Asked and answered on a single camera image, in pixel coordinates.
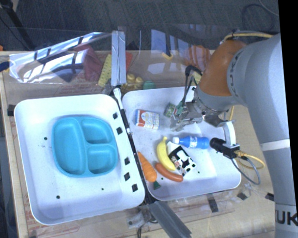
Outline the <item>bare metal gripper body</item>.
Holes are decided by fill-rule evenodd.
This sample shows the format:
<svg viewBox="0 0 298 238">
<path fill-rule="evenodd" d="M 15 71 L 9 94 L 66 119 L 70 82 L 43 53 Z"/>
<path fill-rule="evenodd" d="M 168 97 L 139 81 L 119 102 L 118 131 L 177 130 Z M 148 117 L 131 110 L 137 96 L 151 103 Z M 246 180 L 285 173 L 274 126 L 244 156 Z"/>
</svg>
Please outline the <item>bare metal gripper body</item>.
<svg viewBox="0 0 298 238">
<path fill-rule="evenodd" d="M 200 101 L 189 101 L 185 103 L 184 120 L 191 123 L 200 123 L 205 120 L 206 107 Z"/>
</svg>

